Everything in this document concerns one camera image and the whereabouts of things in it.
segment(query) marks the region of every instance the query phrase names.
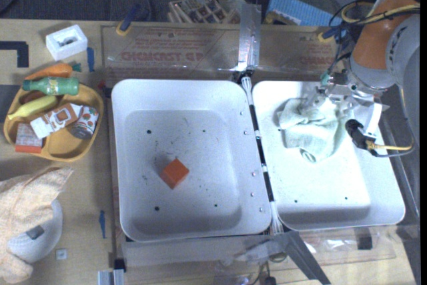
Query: orange sponge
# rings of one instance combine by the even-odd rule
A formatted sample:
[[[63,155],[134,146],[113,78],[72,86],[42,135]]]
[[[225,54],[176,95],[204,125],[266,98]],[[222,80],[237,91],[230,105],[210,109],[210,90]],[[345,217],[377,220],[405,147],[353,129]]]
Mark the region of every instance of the orange sponge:
[[[174,189],[179,183],[184,181],[189,170],[175,158],[161,172],[160,178],[171,188]]]

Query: yellow tray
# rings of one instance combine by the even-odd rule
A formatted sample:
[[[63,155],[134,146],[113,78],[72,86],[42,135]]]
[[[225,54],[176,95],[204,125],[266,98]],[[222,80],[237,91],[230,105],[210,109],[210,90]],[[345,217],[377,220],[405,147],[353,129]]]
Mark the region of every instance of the yellow tray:
[[[20,99],[28,93],[29,91],[24,91],[22,88],[18,91],[15,99],[13,99],[11,107],[9,108],[8,114],[15,112],[19,108],[21,105]],[[71,124],[43,139],[41,153],[32,154],[33,156],[61,162],[74,162],[75,160],[83,157],[89,151],[89,148],[92,146],[101,125],[104,112],[103,99],[95,90],[80,83],[79,93],[77,95],[63,95],[59,97],[58,107],[65,103],[75,103],[76,105],[87,105],[96,108],[99,112],[99,117],[92,138],[87,140],[76,138],[70,133]],[[29,123],[31,120],[42,114],[43,112],[25,118],[16,117],[12,120],[9,120],[6,117],[5,124],[3,126],[3,132],[6,140],[10,144],[15,145],[18,124]]]

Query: toy carrot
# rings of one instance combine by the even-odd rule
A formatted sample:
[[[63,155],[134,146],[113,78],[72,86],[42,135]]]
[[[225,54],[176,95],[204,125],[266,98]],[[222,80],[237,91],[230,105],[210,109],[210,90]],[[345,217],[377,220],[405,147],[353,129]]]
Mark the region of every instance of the toy carrot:
[[[81,71],[80,63],[71,66],[67,63],[57,63],[50,65],[45,69],[36,71],[31,75],[27,76],[25,79],[39,79],[42,77],[70,77],[72,71]]]

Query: toy bottle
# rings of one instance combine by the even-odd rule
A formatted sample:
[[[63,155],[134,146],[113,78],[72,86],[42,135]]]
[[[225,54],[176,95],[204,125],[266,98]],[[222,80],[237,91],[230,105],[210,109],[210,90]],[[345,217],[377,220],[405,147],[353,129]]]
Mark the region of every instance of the toy bottle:
[[[76,77],[44,77],[38,81],[24,80],[23,90],[38,90],[46,95],[77,95],[79,80]]]

